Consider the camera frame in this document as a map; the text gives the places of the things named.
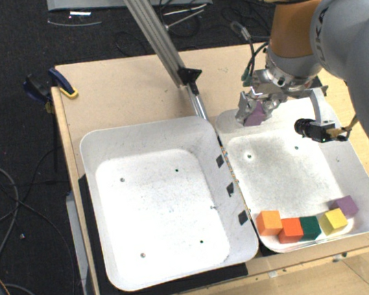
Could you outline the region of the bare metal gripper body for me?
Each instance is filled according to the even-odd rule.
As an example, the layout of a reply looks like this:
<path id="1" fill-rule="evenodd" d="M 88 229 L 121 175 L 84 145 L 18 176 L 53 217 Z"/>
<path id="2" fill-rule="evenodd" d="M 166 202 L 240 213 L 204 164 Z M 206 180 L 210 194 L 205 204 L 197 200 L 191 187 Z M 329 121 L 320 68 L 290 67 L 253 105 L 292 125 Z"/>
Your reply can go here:
<path id="1" fill-rule="evenodd" d="M 294 77 L 282 69 L 259 69 L 247 75 L 246 86 L 251 99 L 266 101 L 270 99 L 284 99 L 285 96 L 296 92 L 293 84 Z"/>

